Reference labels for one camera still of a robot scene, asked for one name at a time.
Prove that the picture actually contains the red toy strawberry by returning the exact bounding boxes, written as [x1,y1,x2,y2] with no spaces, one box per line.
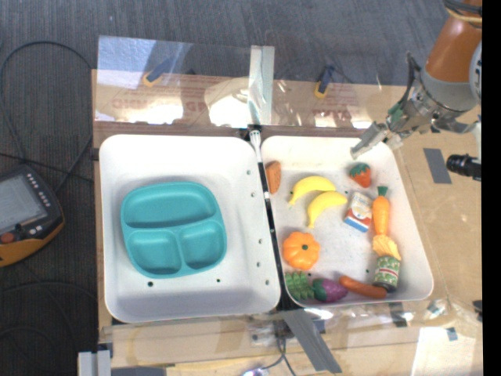
[348,162,373,189]

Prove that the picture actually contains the green and white small can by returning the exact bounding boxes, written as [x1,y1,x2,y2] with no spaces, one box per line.
[372,255,402,293]

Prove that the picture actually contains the teal divided plate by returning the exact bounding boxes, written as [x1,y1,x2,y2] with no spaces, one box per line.
[119,180,229,280]

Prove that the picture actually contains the orange toy pumpkin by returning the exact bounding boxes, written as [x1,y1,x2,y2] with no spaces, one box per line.
[282,230,322,272]

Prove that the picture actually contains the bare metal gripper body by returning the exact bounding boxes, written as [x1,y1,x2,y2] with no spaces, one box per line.
[385,89,447,137]

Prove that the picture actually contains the purple toy grapes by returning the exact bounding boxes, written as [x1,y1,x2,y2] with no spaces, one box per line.
[312,277,349,304]

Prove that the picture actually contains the green toy vegetable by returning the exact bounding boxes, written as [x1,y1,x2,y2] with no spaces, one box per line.
[283,270,315,302]

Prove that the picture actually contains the small white orange blue carton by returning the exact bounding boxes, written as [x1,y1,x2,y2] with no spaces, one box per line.
[343,191,374,233]

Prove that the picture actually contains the orange carrot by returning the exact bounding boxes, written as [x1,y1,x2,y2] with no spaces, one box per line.
[371,186,391,237]

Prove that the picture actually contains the black cylinder on white bracket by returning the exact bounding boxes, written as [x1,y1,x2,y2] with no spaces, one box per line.
[445,119,483,183]

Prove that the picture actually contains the yellow toy fries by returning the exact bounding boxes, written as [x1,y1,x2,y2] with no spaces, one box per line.
[371,233,402,262]

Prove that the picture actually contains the white plastic tray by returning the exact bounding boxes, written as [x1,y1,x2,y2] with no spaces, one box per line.
[259,135,435,309]
[98,133,283,324]

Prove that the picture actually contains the orange toy sausage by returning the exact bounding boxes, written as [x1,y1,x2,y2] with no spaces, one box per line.
[337,275,389,300]

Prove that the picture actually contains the yellow banana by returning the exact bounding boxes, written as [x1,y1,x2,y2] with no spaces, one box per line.
[287,175,337,207]
[306,190,349,230]

